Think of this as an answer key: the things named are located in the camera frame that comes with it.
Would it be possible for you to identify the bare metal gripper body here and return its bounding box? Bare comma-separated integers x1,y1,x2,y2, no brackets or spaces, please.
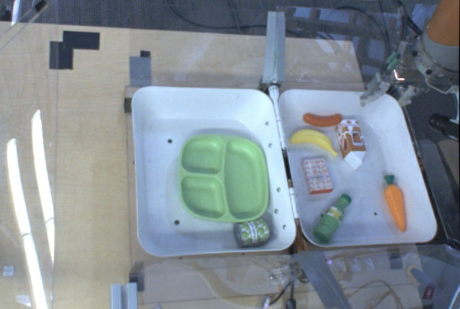
390,50,460,93

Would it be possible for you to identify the orange and white carton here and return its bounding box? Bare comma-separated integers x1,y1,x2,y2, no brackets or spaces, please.
335,118,367,171

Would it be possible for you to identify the orange sausage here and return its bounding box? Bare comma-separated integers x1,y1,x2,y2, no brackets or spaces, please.
302,112,344,128

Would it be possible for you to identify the yellow banana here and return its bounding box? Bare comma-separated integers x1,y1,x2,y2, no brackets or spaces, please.
289,128,339,158

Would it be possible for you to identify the white plastic tray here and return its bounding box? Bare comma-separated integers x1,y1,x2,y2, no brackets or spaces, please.
278,88,438,249
131,86,298,258

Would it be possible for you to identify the orange patterned small box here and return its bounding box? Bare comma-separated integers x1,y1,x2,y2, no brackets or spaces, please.
300,156,334,195

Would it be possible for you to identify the orange carrot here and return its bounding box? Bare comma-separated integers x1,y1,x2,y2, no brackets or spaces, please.
383,174,408,233

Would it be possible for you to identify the green bottle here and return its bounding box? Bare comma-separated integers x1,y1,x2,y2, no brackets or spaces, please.
313,193,353,244

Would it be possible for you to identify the green divided plate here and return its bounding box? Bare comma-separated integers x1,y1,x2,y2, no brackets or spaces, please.
178,134,270,223

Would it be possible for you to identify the pale wood board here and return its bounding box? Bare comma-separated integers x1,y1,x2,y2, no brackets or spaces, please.
124,26,438,309

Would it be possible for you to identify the green patterned can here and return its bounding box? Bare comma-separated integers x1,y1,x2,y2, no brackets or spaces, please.
233,217,272,249

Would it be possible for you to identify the black cylinder on white bracket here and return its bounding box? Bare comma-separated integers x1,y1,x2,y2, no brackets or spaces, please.
428,83,460,142

